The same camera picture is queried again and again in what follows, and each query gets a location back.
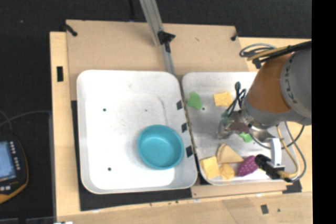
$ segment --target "maroon object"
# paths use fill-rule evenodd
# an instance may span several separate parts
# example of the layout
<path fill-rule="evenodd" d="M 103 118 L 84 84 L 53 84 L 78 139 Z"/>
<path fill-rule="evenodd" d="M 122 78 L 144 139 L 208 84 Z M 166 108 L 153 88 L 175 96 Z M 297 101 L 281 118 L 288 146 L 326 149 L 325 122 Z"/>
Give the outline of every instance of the maroon object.
<path fill-rule="evenodd" d="M 259 167 L 254 161 L 254 159 L 255 159 L 254 156 L 247 157 L 240 165 L 236 176 L 246 176 L 257 170 Z"/>

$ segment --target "black background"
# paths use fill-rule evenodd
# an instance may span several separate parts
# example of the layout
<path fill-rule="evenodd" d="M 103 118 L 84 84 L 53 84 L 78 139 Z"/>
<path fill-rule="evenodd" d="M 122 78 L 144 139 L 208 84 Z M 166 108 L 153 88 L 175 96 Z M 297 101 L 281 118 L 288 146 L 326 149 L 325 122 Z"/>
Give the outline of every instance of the black background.
<path fill-rule="evenodd" d="M 49 32 L 65 19 L 129 20 L 138 0 L 0 0 L 0 110 L 8 116 L 51 110 Z M 246 37 L 311 38 L 312 0 L 157 0 L 164 23 L 234 25 Z M 29 162 L 30 182 L 0 205 L 0 219 L 51 216 L 49 116 L 13 122 Z M 7 132 L 6 126 L 0 133 Z"/>

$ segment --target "device screen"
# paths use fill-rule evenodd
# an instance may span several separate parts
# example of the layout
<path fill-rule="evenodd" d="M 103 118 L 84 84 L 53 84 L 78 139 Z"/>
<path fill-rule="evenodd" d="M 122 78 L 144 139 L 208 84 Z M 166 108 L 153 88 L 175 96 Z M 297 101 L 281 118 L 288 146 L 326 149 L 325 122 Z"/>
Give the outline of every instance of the device screen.
<path fill-rule="evenodd" d="M 0 142 L 0 182 L 16 177 L 15 167 L 7 141 Z"/>

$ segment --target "electronic device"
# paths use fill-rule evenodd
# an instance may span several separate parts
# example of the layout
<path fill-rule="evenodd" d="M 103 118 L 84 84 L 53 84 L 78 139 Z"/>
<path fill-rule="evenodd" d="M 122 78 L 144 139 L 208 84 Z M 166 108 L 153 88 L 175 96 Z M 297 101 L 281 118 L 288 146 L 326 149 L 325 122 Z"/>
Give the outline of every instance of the electronic device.
<path fill-rule="evenodd" d="M 27 184 L 27 159 L 20 141 L 13 135 L 1 136 L 0 204 L 17 195 Z"/>

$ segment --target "multimeter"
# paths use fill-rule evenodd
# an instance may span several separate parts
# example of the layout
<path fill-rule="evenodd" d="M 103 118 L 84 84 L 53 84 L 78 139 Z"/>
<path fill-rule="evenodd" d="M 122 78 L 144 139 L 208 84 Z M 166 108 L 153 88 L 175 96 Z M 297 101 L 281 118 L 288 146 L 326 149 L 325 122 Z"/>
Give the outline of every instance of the multimeter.
<path fill-rule="evenodd" d="M 13 135 L 0 136 L 0 204 L 28 184 L 28 166 L 20 141 Z"/>

